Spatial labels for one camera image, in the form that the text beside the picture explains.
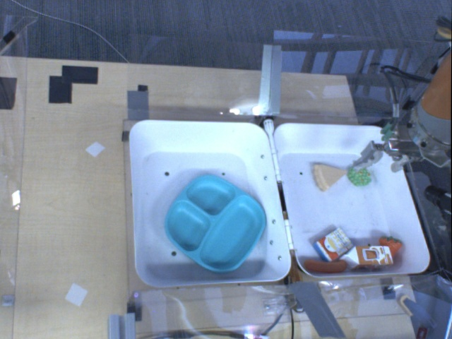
wooden table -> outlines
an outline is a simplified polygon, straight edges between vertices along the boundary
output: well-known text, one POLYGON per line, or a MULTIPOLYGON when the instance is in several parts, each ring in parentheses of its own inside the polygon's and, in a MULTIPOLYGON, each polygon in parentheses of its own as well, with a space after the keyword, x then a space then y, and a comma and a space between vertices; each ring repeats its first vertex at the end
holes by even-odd
MULTIPOLYGON (((16 76, 20 89, 15 109, 0 111, 3 122, 15 114, 15 129, 1 121, 0 127, 4 129, 2 134, 23 137, 23 169, 16 304, 14 317, 11 310, 5 311, 0 316, 0 326, 11 326, 13 320, 14 339, 106 338, 108 316, 124 314, 128 300, 121 142, 123 121, 127 118, 127 91, 147 85, 151 109, 167 112, 175 107, 202 107, 221 115, 233 107, 248 109, 257 103, 261 74, 1 57, 0 76, 5 75, 16 76), (60 76, 63 65, 98 67, 98 82, 73 84, 72 104, 49 104, 49 77, 60 76), (95 142, 105 148, 97 157, 86 152, 95 142), (88 291, 81 306, 65 300, 73 283, 88 291)), ((282 111, 307 114, 307 121, 316 117, 323 117, 322 121, 348 117, 348 122, 357 122, 347 81, 342 76, 284 73, 282 111)), ((1 213, 0 220, 5 220, 1 213)), ((13 260, 15 253, 10 254, 13 260)), ((2 248, 1 255, 0 263, 7 262, 8 251, 2 248)), ((0 288, 8 285, 3 275, 0 272, 0 288)), ((406 278, 397 280, 407 284, 406 278)), ((230 305, 233 310, 237 300, 244 300, 243 295, 246 290, 231 298, 229 304, 223 302, 223 307, 230 305)), ((206 314, 199 311, 199 303, 192 305, 200 316, 206 314)), ((395 302, 390 306, 386 303, 383 308, 386 312, 380 314, 385 315, 379 316, 369 304, 357 301, 350 305, 349 318, 342 307, 336 312, 342 315, 339 322, 350 337, 358 331, 374 338, 385 338, 388 333, 392 338, 405 338, 412 333, 409 318, 395 302)), ((298 331, 316 338, 305 314, 296 321, 302 323, 298 331)), ((287 337, 287 324, 275 333, 279 333, 275 338, 282 338, 283 334, 287 337)), ((11 332, 0 330, 1 339, 10 337, 11 332)))

blue plate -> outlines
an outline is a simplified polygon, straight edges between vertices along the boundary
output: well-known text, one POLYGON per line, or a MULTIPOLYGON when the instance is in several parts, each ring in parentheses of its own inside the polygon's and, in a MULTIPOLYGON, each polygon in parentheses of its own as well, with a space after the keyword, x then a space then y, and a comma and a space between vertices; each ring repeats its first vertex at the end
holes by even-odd
POLYGON ((266 214, 254 198, 213 175, 190 182, 165 218, 171 242, 216 273, 242 265, 265 226, 266 214))

cheese wedge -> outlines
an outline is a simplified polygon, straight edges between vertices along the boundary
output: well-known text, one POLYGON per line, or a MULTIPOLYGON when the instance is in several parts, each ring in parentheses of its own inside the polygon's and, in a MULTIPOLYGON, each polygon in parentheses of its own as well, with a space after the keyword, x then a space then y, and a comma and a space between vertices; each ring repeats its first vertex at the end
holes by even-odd
POLYGON ((322 164, 314 165, 314 179, 316 180, 317 186, 322 191, 329 189, 346 174, 347 171, 345 169, 322 164))

white tray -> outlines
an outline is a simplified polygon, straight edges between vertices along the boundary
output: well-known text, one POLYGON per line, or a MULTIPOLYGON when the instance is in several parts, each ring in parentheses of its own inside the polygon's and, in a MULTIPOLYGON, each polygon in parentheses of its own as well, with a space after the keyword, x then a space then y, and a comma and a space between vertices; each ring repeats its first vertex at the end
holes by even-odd
MULTIPOLYGON (((403 242, 394 265, 380 271, 348 271, 340 277, 421 273, 429 265, 429 250, 403 171, 392 172, 392 159, 371 166, 368 186, 353 186, 343 177, 322 192, 312 165, 347 168, 370 141, 381 140, 380 128, 322 124, 283 124, 275 130, 282 186, 297 260, 319 259, 312 244, 341 227, 354 245, 378 244, 381 236, 403 242)), ((332 278, 331 274, 314 274, 332 278)))
POLYGON ((256 125, 141 121, 130 133, 135 265, 156 287, 273 282, 290 269, 290 253, 268 137, 256 125), (183 253, 165 234, 165 216, 182 189, 215 174, 253 196, 266 212, 266 229, 245 262, 213 273, 183 253))

hot dog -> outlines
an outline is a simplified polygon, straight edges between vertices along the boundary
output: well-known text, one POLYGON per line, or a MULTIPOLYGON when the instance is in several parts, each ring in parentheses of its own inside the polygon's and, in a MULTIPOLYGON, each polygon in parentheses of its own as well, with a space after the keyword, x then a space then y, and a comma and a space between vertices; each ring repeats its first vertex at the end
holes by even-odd
POLYGON ((344 260, 325 262, 308 258, 304 261, 304 268, 315 273, 342 273, 347 268, 347 263, 344 260))

